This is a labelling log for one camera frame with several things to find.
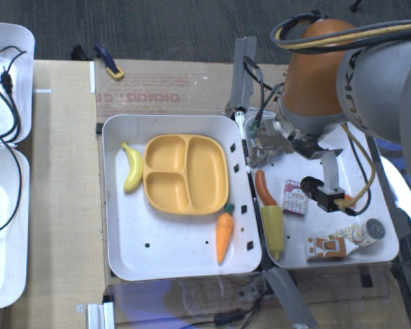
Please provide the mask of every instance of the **yellow banana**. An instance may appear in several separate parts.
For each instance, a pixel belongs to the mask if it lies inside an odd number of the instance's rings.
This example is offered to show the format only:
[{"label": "yellow banana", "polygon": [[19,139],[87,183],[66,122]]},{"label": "yellow banana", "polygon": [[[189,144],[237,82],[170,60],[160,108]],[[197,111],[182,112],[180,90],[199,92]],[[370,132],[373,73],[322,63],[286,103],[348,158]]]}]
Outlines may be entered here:
[{"label": "yellow banana", "polygon": [[123,190],[126,192],[134,190],[142,181],[143,159],[140,152],[129,147],[126,143],[122,144],[126,151],[129,163],[129,173],[123,184]]}]

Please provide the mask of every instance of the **black connector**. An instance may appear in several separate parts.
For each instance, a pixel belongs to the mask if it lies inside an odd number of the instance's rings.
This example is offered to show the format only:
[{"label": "black connector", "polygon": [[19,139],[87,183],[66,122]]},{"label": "black connector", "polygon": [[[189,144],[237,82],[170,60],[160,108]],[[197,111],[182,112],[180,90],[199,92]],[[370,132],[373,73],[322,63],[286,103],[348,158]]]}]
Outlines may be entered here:
[{"label": "black connector", "polygon": [[1,85],[5,88],[6,93],[10,96],[12,95],[12,78],[7,70],[4,70],[0,75]]},{"label": "black connector", "polygon": [[233,323],[234,321],[241,321],[245,318],[245,311],[238,308],[237,310],[232,310],[231,312],[218,313],[214,316],[215,326],[224,326],[225,324]]}]

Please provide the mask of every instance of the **toy carrot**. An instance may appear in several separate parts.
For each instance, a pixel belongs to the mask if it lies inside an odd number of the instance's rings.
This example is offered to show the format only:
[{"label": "toy carrot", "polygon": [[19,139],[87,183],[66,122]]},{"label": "toy carrot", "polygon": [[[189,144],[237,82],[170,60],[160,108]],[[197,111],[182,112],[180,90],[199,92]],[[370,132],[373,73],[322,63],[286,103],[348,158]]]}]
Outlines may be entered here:
[{"label": "toy carrot", "polygon": [[232,235],[234,226],[232,217],[233,210],[234,206],[232,204],[225,204],[224,213],[219,216],[216,225],[216,255],[218,263],[223,261],[230,241],[230,236]]}]

